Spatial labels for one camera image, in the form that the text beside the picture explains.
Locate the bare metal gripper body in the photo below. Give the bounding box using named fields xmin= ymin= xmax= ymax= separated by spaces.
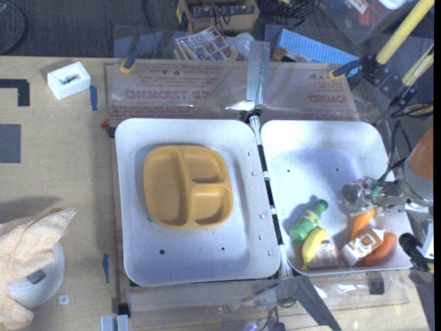
xmin=373 ymin=180 xmax=408 ymax=210

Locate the orange carrot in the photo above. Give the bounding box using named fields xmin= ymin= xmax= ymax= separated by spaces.
xmin=350 ymin=208 xmax=377 ymax=241

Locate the orange sausage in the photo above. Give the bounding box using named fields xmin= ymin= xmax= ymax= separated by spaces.
xmin=362 ymin=232 xmax=398 ymax=268

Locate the white and orange carton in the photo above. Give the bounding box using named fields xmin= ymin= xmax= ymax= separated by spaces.
xmin=340 ymin=228 xmax=387 ymax=268

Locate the white plastic tray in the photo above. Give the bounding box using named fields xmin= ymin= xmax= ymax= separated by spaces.
xmin=114 ymin=117 xmax=282 ymax=287
xmin=260 ymin=119 xmax=415 ymax=277

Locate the orange labelled can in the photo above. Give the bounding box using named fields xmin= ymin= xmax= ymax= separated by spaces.
xmin=307 ymin=240 xmax=340 ymax=271

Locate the green bottle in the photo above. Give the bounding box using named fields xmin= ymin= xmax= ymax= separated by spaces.
xmin=288 ymin=199 xmax=329 ymax=244

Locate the yellow banana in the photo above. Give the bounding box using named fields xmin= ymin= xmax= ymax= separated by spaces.
xmin=300 ymin=226 xmax=329 ymax=272

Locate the thin black and white rod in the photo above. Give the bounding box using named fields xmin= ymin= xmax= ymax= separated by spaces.
xmin=249 ymin=114 xmax=294 ymax=278

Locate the blue foam block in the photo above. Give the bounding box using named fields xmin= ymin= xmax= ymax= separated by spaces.
xmin=276 ymin=28 xmax=362 ymax=66

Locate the brown cardboard board red print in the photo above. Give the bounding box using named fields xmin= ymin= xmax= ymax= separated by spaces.
xmin=104 ymin=61 xmax=411 ymax=312

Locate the orange divided plate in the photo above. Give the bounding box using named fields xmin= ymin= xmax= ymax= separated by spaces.
xmin=142 ymin=143 xmax=234 ymax=230

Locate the brown cardboard box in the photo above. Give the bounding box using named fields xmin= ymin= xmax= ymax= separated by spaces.
xmin=176 ymin=0 xmax=261 ymax=37

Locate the printed picture box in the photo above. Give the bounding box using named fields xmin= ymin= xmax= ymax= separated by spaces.
xmin=174 ymin=26 xmax=239 ymax=62

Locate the white foam box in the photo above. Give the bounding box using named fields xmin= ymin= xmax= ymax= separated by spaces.
xmin=46 ymin=61 xmax=92 ymax=101

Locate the white round bowl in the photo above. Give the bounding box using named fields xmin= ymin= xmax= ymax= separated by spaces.
xmin=7 ymin=241 xmax=66 ymax=310

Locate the beige cloth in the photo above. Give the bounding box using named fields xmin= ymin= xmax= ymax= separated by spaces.
xmin=0 ymin=206 xmax=77 ymax=331

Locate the black cylinder on white bracket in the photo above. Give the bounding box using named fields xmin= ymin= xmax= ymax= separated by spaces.
xmin=398 ymin=218 xmax=435 ymax=272

